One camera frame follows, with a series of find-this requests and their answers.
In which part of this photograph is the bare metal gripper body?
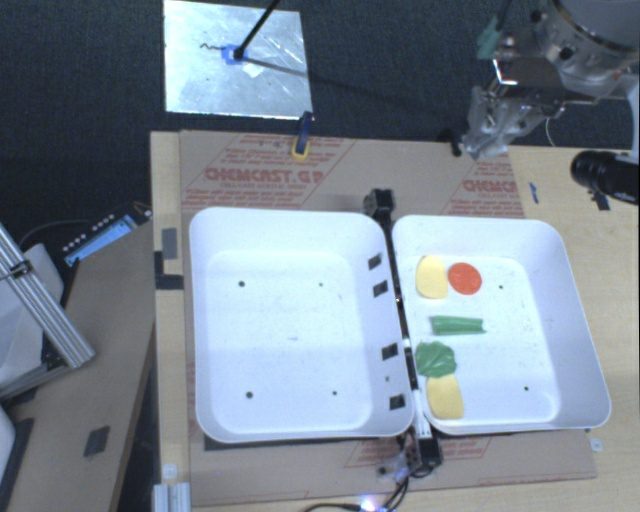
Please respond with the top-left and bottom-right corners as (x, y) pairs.
(491, 5), (577, 117)

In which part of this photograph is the orange round toy slice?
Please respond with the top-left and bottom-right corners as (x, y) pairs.
(446, 261), (484, 297)

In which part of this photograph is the yellow oval toy slice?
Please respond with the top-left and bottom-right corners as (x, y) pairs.
(425, 373), (466, 421)
(415, 254), (449, 300)

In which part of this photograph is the green toy bean pod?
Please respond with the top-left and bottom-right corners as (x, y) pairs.
(430, 314), (488, 337)

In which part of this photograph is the thin black and white rod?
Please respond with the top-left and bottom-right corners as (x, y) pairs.
(377, 209), (429, 443)

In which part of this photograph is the brown cardboard board red print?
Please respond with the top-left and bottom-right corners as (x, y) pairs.
(178, 130), (599, 507)

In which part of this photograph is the white plastic tray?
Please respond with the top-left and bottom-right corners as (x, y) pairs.
(390, 214), (613, 437)
(188, 205), (417, 445)

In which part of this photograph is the green toy lettuce leaf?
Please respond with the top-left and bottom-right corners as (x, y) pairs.
(413, 340), (458, 379)

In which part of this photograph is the black cylinder on white bracket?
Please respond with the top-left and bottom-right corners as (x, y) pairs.
(570, 148), (640, 207)

